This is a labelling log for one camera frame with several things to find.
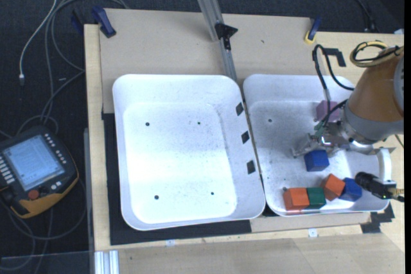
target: black clip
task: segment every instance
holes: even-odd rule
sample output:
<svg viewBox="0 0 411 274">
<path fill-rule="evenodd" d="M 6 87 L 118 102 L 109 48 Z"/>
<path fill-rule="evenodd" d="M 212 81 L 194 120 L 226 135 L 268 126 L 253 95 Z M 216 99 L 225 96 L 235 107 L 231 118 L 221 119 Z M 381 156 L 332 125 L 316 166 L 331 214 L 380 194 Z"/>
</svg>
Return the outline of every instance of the black clip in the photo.
<svg viewBox="0 0 411 274">
<path fill-rule="evenodd" d="M 222 23 L 217 23 L 214 26 L 214 28 L 217 32 L 217 37 L 219 39 L 223 38 L 224 48 L 230 51 L 231 50 L 230 38 L 232 37 L 233 34 L 235 34 L 238 31 L 238 29 L 233 28 L 232 26 L 222 24 Z"/>
<path fill-rule="evenodd" d="M 107 17 L 107 14 L 103 7 L 93 6 L 91 13 L 96 21 L 101 24 L 100 30 L 107 38 L 111 38 L 116 35 L 116 31 L 111 26 L 109 18 Z"/>
<path fill-rule="evenodd" d="M 324 49 L 327 53 L 327 55 L 334 55 L 337 58 L 338 65 L 340 67 L 346 67 L 347 64 L 345 64 L 344 57 L 342 56 L 342 53 L 338 50 L 338 48 L 325 48 Z"/>
</svg>

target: green block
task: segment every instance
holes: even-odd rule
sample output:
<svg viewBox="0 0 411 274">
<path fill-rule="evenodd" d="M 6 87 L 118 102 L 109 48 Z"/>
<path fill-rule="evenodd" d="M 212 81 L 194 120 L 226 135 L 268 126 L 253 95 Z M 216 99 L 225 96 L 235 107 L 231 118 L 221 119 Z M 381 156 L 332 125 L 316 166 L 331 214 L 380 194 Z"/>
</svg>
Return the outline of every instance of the green block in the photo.
<svg viewBox="0 0 411 274">
<path fill-rule="evenodd" d="M 308 187 L 307 194 L 310 205 L 306 209 L 320 209 L 326 204 L 324 190 L 321 187 Z"/>
</svg>

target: orange block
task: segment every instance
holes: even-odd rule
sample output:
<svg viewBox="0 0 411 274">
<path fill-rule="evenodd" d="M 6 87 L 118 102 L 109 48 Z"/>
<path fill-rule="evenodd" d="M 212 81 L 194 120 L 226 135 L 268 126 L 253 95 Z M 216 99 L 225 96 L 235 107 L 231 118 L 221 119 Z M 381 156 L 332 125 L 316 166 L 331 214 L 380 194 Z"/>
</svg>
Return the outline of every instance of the orange block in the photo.
<svg viewBox="0 0 411 274">
<path fill-rule="evenodd" d="M 321 182 L 320 186 L 324 189 L 326 199 L 333 201 L 342 194 L 345 182 L 333 174 L 329 174 L 329 176 Z"/>
<path fill-rule="evenodd" d="M 302 210 L 310 205 L 307 189 L 294 187 L 287 189 L 283 194 L 286 210 Z"/>
</svg>

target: purple block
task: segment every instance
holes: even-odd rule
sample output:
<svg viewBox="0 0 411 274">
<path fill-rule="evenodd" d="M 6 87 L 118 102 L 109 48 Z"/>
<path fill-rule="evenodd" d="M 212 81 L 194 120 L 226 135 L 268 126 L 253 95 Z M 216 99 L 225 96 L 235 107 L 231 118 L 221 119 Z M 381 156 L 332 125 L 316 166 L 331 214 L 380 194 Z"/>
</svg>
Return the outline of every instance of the purple block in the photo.
<svg viewBox="0 0 411 274">
<path fill-rule="evenodd" d="M 330 109 L 333 109 L 335 105 L 337 105 L 337 102 L 330 101 L 329 102 L 329 107 Z M 327 115 L 327 101 L 321 101 L 320 104 L 317 105 L 317 120 L 323 120 L 323 118 Z M 340 109 L 336 109 L 331 115 L 329 116 L 328 122 L 333 123 L 337 120 L 340 119 Z"/>
<path fill-rule="evenodd" d="M 329 166 L 328 155 L 325 150 L 311 151 L 304 156 L 307 171 L 322 171 Z"/>
<path fill-rule="evenodd" d="M 362 188 L 352 178 L 343 179 L 345 182 L 344 190 L 340 195 L 341 200 L 355 202 L 362 196 Z"/>
</svg>

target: wooden table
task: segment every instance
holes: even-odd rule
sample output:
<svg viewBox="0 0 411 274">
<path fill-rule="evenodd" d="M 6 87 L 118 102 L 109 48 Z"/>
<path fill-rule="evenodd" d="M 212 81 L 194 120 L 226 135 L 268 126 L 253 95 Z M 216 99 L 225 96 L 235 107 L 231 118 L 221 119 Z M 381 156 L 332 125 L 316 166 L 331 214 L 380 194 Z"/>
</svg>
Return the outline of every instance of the wooden table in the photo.
<svg viewBox="0 0 411 274">
<path fill-rule="evenodd" d="M 162 15 L 162 13 L 164 13 L 166 19 L 170 18 L 170 12 L 153 12 L 152 14 L 156 16 L 157 20 L 158 15 Z M 149 12 L 136 11 L 136 15 L 142 14 L 150 16 Z M 185 15 L 187 14 L 176 13 L 176 15 L 186 17 Z M 188 15 L 194 17 L 195 20 L 198 18 L 197 15 L 199 15 L 199 19 L 202 18 L 201 13 L 190 13 Z M 227 24 L 229 22 L 234 26 L 236 26 L 236 23 L 243 24 L 243 29 L 249 29 L 248 34 L 243 34 L 243 38 L 247 36 L 251 38 L 250 36 L 253 34 L 252 25 L 259 21 L 261 21 L 262 24 L 268 24 L 266 28 L 276 27 L 276 24 L 279 22 L 283 24 L 284 22 L 290 21 L 291 25 L 293 22 L 296 23 L 295 18 L 287 20 L 287 18 L 284 17 L 224 15 L 224 19 Z M 155 27 L 145 21 L 144 28 L 150 31 L 150 28 L 154 29 Z M 275 29 L 274 31 L 266 31 L 265 33 L 265 39 L 258 40 L 261 44 L 259 46 L 261 47 L 265 46 L 265 42 L 270 39 L 271 33 L 275 33 Z M 242 72 L 245 72 L 245 74 L 248 73 L 251 63 L 249 58 L 244 60 L 246 58 L 241 56 L 246 56 L 247 53 L 252 54 L 253 51 L 256 51 L 255 45 L 258 43 L 253 44 L 253 39 L 251 39 L 249 43 L 247 40 L 237 40 L 234 42 L 234 38 L 235 37 L 233 37 L 232 40 L 234 63 L 241 77 Z M 303 38 L 303 36 L 289 36 L 291 43 L 293 39 L 299 38 Z M 402 35 L 317 33 L 318 43 L 324 47 L 339 48 L 339 50 L 343 52 L 347 67 L 339 67 L 337 61 L 335 61 L 333 63 L 334 71 L 336 74 L 346 77 L 354 84 L 358 81 L 362 70 L 349 63 L 349 52 L 360 42 L 375 39 L 382 40 L 389 45 L 403 45 L 404 43 Z M 239 273 L 242 272 L 242 268 L 246 268 L 247 266 L 253 266 L 255 273 L 264 273 L 267 268 L 274 270 L 273 266 L 278 266 L 279 262 L 281 262 L 282 266 L 280 268 L 284 269 L 284 271 L 299 268 L 301 270 L 297 271 L 299 273 L 322 273 L 328 268 L 329 270 L 333 270 L 334 273 L 346 273 L 341 267 L 342 263 L 345 262 L 343 261 L 344 257 L 347 257 L 347 262 L 351 262 L 349 266 L 352 267 L 354 273 L 366 272 L 369 266 L 367 265 L 368 263 L 373 264 L 373 266 L 386 267 L 392 270 L 396 268 L 395 273 L 402 273 L 404 271 L 404 204 L 395 201 L 392 202 L 392 207 L 396 218 L 393 219 L 392 223 L 381 224 L 383 234 L 377 235 L 362 234 L 359 224 L 370 221 L 370 214 L 362 212 L 292 218 L 259 217 L 250 221 L 252 227 L 251 234 L 176 240 L 172 241 L 173 248 L 165 248 L 165 246 L 170 245 L 170 241 L 110 245 L 104 129 L 103 121 L 101 120 L 103 88 L 100 41 L 98 26 L 86 25 L 85 60 L 89 113 L 94 246 L 96 251 L 120 250 L 121 273 L 157 273 L 163 269 L 167 269 L 168 273 L 192 273 L 194 269 L 197 268 L 197 265 L 201 265 L 202 269 L 198 269 L 198 271 L 195 270 L 196 273 L 209 273 L 210 271 L 207 271 L 207 268 L 210 269 L 211 272 L 213 268 L 218 268 L 219 273 Z M 285 54 L 290 54 L 287 49 L 283 50 Z M 292 56 L 288 58 L 288 62 L 293 63 L 293 61 L 295 61 L 295 59 L 293 60 Z M 271 67 L 267 66 L 269 65 L 267 63 L 271 63 L 273 71 L 278 69 L 274 69 L 276 65 L 275 61 L 266 60 L 260 67 L 258 63 L 252 63 L 253 70 L 263 70 L 265 73 L 269 73 Z M 286 67 L 280 69 L 286 73 Z M 392 153 L 392 178 L 398 182 L 399 187 L 403 187 L 403 150 L 399 147 L 395 138 L 389 138 L 384 146 L 397 147 Z M 315 232 L 318 234 L 317 238 L 308 237 L 309 228 L 316 229 Z M 329 262 L 327 256 L 321 254 L 321 250 L 327 252 L 328 255 L 335 256 L 335 259 Z M 381 253 L 384 255 L 389 254 L 391 258 L 380 257 Z"/>
</svg>

